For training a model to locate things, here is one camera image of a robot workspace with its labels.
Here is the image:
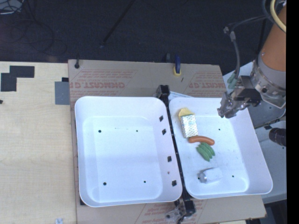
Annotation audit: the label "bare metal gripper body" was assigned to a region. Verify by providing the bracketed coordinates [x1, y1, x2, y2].
[233, 75, 286, 109]

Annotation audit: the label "yellow and white carton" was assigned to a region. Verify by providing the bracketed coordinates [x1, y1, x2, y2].
[178, 107, 199, 139]

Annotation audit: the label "orange sausage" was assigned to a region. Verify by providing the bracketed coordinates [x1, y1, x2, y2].
[188, 135, 215, 146]

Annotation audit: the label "white plastic tray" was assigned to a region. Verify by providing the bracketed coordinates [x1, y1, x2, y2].
[74, 96, 183, 208]
[168, 97, 274, 200]

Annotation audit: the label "green pea pods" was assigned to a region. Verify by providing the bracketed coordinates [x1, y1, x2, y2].
[196, 142, 216, 162]

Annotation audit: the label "thin black rod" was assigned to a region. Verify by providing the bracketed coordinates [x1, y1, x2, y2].
[163, 94, 191, 203]

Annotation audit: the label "white can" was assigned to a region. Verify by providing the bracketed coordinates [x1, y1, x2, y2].
[197, 167, 224, 184]

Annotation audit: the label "brown cardboard board red print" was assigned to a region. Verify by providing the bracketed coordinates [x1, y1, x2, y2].
[67, 59, 267, 224]

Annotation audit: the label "black cylinder on white bracket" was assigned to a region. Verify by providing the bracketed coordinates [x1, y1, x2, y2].
[247, 97, 287, 147]

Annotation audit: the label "black block with thin wires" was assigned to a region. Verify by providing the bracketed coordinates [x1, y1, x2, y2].
[154, 84, 171, 99]
[182, 199, 197, 219]

